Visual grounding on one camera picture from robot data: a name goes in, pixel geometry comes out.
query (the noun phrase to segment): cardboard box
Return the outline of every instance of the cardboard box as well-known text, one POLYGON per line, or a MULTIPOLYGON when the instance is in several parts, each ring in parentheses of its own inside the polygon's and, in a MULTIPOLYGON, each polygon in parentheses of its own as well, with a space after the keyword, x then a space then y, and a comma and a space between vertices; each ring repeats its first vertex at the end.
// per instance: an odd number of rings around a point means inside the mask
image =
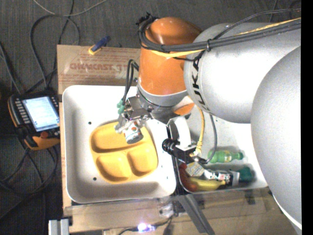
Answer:
POLYGON ((91 55, 89 48, 57 45, 59 96, 71 85, 124 86, 128 61, 139 64, 140 49, 103 47, 91 55))

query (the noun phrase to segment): handheld controller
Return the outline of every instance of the handheld controller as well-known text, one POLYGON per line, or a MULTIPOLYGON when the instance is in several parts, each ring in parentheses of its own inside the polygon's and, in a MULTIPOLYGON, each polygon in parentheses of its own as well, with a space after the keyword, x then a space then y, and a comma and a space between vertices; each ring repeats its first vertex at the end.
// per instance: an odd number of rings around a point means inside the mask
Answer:
POLYGON ((50 148, 60 142, 59 103, 50 91, 12 95, 10 116, 19 138, 32 150, 50 148))

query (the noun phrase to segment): yellow divided plate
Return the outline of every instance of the yellow divided plate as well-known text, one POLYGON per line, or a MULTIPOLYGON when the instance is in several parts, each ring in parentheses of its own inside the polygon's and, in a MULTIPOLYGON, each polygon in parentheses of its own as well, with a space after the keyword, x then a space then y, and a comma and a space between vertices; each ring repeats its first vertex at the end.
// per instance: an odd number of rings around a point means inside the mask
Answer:
POLYGON ((120 184, 147 176, 157 168, 157 151, 145 127, 143 139, 127 144, 124 134, 115 132, 117 122, 97 127, 90 135, 93 161, 103 179, 120 184))

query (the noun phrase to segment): gray carpet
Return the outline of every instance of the gray carpet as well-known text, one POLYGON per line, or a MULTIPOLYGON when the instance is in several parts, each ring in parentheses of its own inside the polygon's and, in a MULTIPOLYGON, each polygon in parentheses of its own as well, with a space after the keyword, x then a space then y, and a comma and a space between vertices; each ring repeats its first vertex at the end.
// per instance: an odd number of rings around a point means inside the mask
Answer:
MULTIPOLYGON (((37 0, 56 14, 67 15, 72 0, 37 0)), ((73 13, 79 13, 102 0, 74 0, 73 13)), ((79 45, 91 46, 102 37, 110 35, 110 47, 139 48, 136 34, 137 20, 146 12, 157 17, 174 16, 186 19, 200 28, 207 29, 219 23, 235 23, 252 14, 271 10, 276 0, 108 0, 94 9, 70 17, 79 27, 79 45)), ((301 7, 301 0, 277 0, 277 9, 301 7)), ((33 0, 0 0, 0 44, 19 90, 24 93, 42 79, 40 68, 31 49, 30 30, 40 17, 49 15, 33 0)), ((277 14, 272 22, 295 18, 300 14, 277 14)), ((252 22, 268 22, 269 15, 257 17, 252 22)), ((55 68, 56 45, 62 33, 65 19, 47 17, 36 24, 33 42, 45 75, 55 68)), ((68 23, 61 44, 78 44, 77 32, 68 23)), ((57 90, 56 72, 51 88, 57 90)), ((44 84, 34 91, 44 89, 44 84)), ((6 100, 16 90, 3 60, 0 59, 0 179, 13 172, 23 156, 23 149, 14 136, 6 100)), ((43 178, 53 169, 53 161, 47 151, 30 152, 43 178)), ((40 184, 29 156, 20 171, 9 181, 16 190, 32 191, 40 184)), ((0 234, 47 234, 47 222, 62 218, 61 171, 58 164, 56 175, 43 194, 39 193, 26 201, 0 187, 0 234)))

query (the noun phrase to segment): green bottle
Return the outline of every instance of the green bottle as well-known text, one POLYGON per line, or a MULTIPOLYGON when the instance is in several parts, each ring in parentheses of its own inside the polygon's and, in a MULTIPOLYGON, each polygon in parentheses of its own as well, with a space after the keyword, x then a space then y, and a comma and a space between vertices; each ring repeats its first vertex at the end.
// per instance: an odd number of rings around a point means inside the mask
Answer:
MULTIPOLYGON (((212 154, 212 151, 209 151, 207 157, 209 158, 212 154)), ((213 158, 210 160, 210 163, 229 163, 234 159, 241 160, 243 159, 244 155, 242 152, 231 152, 228 150, 220 150, 216 151, 213 158)))

